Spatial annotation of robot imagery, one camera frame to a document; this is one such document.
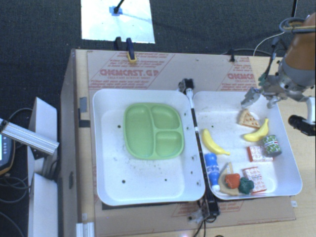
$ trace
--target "small box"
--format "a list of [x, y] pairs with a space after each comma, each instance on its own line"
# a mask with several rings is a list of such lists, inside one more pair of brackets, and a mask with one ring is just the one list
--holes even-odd
[[247, 148], [249, 160], [254, 162], [273, 161], [273, 157], [265, 156], [264, 146], [251, 146]]
[[254, 188], [252, 189], [252, 194], [263, 192], [267, 190], [265, 183], [263, 182], [262, 175], [258, 167], [245, 168], [242, 170], [243, 175], [249, 180], [253, 181]]

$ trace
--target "electronic device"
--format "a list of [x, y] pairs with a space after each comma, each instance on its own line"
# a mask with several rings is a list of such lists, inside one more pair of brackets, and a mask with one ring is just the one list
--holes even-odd
[[15, 147], [12, 139], [0, 134], [0, 175], [8, 172], [14, 160]]

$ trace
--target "can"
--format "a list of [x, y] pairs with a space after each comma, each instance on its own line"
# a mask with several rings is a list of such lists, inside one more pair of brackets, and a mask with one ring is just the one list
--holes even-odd
[[276, 157], [282, 153], [281, 147], [278, 144], [277, 137], [275, 135], [269, 135], [262, 139], [265, 147], [265, 154], [267, 157]]

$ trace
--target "black carpet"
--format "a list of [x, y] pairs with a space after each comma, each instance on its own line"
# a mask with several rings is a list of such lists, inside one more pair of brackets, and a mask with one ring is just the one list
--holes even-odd
[[[298, 0], [296, 16], [316, 9], [316, 0]], [[150, 0], [156, 44], [136, 43], [136, 51], [221, 54], [230, 48], [252, 48], [279, 33], [291, 16], [293, 0]], [[32, 107], [35, 97], [60, 110], [60, 91], [71, 48], [112, 50], [109, 41], [81, 39], [80, 0], [0, 0], [0, 118]], [[291, 35], [283, 35], [289, 44]], [[270, 52], [271, 42], [260, 46]], [[252, 55], [252, 52], [240, 52]], [[29, 113], [14, 122], [27, 127]], [[25, 178], [26, 148], [20, 148], [10, 171]], [[19, 196], [0, 186], [0, 198]], [[28, 198], [0, 202], [5, 213], [27, 235]], [[18, 236], [0, 215], [0, 236]]]

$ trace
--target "yellow banana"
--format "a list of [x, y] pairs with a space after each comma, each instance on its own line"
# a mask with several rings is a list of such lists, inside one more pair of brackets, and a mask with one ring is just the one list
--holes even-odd
[[266, 118], [263, 125], [257, 131], [255, 131], [253, 133], [247, 133], [243, 136], [243, 138], [246, 141], [250, 141], [250, 142], [262, 140], [263, 137], [267, 136], [267, 134], [269, 132], [268, 121], [269, 121], [269, 119]]
[[208, 129], [204, 129], [202, 132], [202, 141], [204, 145], [209, 149], [212, 153], [216, 155], [230, 155], [230, 152], [225, 151], [223, 148], [218, 146], [212, 139], [211, 134]]

